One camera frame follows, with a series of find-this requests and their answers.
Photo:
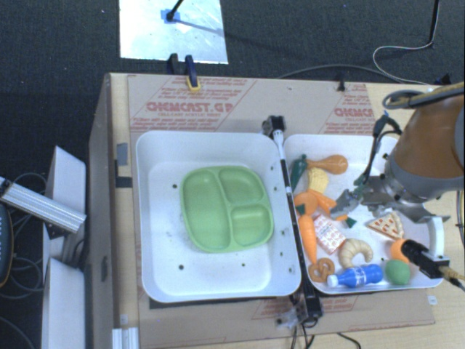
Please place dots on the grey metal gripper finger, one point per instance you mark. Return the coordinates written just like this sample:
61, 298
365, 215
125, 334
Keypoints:
350, 196
338, 207

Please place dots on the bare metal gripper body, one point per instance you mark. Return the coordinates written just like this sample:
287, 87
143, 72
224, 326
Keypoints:
387, 195

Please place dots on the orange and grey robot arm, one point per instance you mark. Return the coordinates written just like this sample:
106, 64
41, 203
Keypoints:
428, 147

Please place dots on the orange toy carrot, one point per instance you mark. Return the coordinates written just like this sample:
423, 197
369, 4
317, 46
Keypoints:
309, 236
324, 201

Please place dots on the white plastic tray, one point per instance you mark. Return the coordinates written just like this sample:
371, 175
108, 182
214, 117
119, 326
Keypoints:
367, 202
218, 278

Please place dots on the red and white carton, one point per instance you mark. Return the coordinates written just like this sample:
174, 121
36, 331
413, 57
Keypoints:
328, 235

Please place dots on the toy pizza slice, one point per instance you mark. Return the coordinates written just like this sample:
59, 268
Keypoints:
385, 225

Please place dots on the yellow toy corn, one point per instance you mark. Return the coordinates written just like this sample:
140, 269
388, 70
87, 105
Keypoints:
317, 180

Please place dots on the orange toy fruit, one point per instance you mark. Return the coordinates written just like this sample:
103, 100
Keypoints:
304, 199

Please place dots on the orange toy chicken drumstick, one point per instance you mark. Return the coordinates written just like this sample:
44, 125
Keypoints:
332, 164

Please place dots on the beige toy croissant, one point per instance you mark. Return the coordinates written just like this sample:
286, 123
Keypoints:
354, 249

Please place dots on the thin black and white rod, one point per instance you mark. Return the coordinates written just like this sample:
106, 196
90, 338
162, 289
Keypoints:
290, 202

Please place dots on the orange ball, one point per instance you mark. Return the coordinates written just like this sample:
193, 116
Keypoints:
396, 250

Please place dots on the orange toy pretzel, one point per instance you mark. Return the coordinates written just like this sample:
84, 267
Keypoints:
321, 270

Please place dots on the blue and white bottle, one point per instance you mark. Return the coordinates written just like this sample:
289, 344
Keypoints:
357, 276

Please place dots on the green toy lime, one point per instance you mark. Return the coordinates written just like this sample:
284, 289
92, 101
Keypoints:
397, 272

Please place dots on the brown cardboard board red print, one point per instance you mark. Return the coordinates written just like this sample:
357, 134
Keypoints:
298, 104

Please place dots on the green divided plate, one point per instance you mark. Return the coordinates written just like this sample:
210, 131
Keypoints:
209, 209

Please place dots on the black cylinder on white bracket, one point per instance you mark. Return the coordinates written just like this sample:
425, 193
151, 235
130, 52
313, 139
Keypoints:
423, 256

